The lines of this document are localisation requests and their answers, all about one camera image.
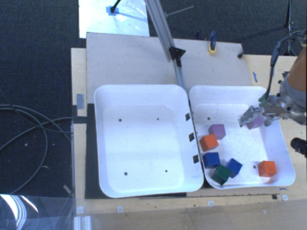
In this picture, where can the green cube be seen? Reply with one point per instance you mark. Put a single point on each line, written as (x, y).
(221, 175)

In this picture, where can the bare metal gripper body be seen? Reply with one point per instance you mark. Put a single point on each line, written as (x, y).
(275, 107)

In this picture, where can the orange cube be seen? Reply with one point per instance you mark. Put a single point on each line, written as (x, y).
(266, 168)
(208, 142)

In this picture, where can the white plastic tray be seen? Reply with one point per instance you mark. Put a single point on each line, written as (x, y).
(242, 142)
(144, 145)

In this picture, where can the blue cube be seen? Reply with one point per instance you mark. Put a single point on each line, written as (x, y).
(211, 160)
(235, 166)

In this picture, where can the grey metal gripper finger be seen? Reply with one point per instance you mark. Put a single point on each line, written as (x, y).
(269, 120)
(249, 116)

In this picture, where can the pale flat board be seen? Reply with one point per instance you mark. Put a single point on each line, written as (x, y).
(134, 61)

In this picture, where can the purple cube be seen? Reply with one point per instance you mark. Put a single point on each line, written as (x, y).
(256, 123)
(217, 130)

